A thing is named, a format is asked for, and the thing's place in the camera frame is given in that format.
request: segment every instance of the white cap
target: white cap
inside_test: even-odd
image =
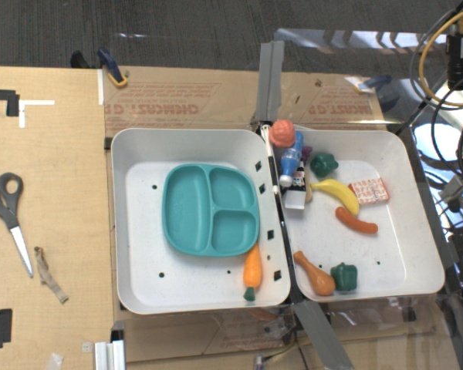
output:
[[[279,178],[279,184],[282,187],[290,188],[292,186],[292,183],[293,183],[293,178],[291,178],[291,176],[281,176]]]

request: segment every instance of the orange ball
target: orange ball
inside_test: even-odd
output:
[[[269,139],[279,147],[286,148],[295,143],[295,127],[293,122],[287,119],[280,119],[274,122],[269,129]]]

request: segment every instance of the blue bottle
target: blue bottle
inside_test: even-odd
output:
[[[293,173],[300,165],[302,158],[303,135],[299,131],[295,131],[295,143],[287,148],[281,155],[282,173],[279,178],[279,184],[282,187],[291,187],[293,183]]]

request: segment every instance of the scissors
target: scissors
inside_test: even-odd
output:
[[[10,181],[15,181],[17,184],[14,192],[9,192],[7,190],[7,184]],[[4,220],[7,228],[12,233],[15,246],[19,251],[22,263],[24,264],[30,278],[32,278],[31,261],[29,259],[27,247],[25,246],[24,237],[22,236],[21,227],[19,226],[19,221],[17,219],[17,203],[19,202],[22,188],[22,178],[14,173],[5,173],[0,176],[0,217]]]

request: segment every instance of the scissor blade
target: scissor blade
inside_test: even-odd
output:
[[[19,226],[13,227],[10,232],[14,237],[15,246],[19,255],[21,255],[22,263],[24,264],[25,269],[27,270],[30,278],[32,278],[32,266],[31,261],[29,260],[28,249],[25,246],[24,237],[22,236],[21,228]]]

